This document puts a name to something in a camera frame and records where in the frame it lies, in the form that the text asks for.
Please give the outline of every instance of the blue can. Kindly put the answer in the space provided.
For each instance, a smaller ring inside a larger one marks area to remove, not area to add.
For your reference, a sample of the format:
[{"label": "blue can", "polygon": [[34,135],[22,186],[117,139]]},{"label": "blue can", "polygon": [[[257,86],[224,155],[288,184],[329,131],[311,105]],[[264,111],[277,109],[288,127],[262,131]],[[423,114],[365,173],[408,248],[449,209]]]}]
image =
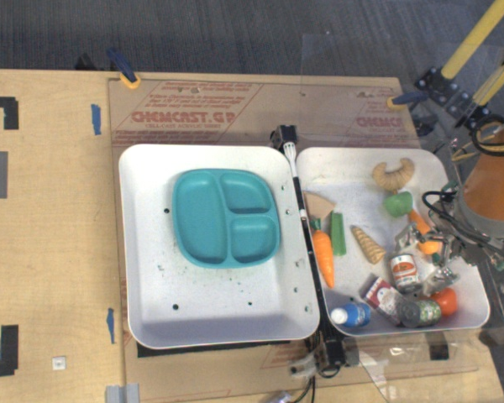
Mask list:
[{"label": "blue can", "polygon": [[346,303],[330,312],[330,318],[335,324],[345,327],[363,327],[370,322],[371,309],[362,302]]}]

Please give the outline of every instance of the croissant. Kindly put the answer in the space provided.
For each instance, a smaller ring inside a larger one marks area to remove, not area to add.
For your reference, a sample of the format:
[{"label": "croissant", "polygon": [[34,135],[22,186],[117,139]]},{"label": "croissant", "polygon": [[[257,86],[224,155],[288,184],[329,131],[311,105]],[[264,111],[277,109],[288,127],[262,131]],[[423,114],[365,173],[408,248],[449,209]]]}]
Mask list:
[{"label": "croissant", "polygon": [[414,174],[414,163],[409,158],[400,160],[402,167],[386,171],[386,163],[379,163],[371,172],[375,183],[387,191],[398,191],[408,183]]},{"label": "croissant", "polygon": [[351,226],[351,232],[362,248],[364,255],[372,264],[377,264],[385,258],[386,250],[368,236],[362,228],[353,225]]}]

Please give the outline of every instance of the dark gray floor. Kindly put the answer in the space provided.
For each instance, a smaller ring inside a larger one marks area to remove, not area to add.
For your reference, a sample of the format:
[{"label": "dark gray floor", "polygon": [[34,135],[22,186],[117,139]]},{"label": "dark gray floor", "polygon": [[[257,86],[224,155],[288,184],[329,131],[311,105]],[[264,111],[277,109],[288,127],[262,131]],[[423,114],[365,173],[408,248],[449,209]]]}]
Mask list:
[{"label": "dark gray floor", "polygon": [[[409,91],[493,1],[0,0],[0,68],[73,70],[87,53],[107,69],[114,46],[137,71],[396,76]],[[504,19],[459,83],[475,92],[503,58]],[[489,108],[504,116],[504,87]]]}]

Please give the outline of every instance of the red tomato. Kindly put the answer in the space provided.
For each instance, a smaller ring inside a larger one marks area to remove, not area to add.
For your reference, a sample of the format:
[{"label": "red tomato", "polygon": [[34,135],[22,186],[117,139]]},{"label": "red tomato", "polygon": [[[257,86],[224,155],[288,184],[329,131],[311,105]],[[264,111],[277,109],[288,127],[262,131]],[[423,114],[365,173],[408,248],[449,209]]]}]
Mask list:
[{"label": "red tomato", "polygon": [[449,287],[432,294],[430,298],[438,303],[444,317],[449,317],[457,311],[457,295]]}]

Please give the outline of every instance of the black tape corner marker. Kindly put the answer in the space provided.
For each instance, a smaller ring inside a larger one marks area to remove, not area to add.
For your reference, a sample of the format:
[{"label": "black tape corner marker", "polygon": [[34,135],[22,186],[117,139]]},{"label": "black tape corner marker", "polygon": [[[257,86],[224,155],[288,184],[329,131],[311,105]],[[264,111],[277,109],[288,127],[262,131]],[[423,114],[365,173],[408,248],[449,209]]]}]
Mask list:
[{"label": "black tape corner marker", "polygon": [[11,376],[18,369],[18,326],[2,326],[0,335],[0,376]]},{"label": "black tape corner marker", "polygon": [[0,97],[3,108],[3,129],[18,130],[18,102],[15,97]]}]

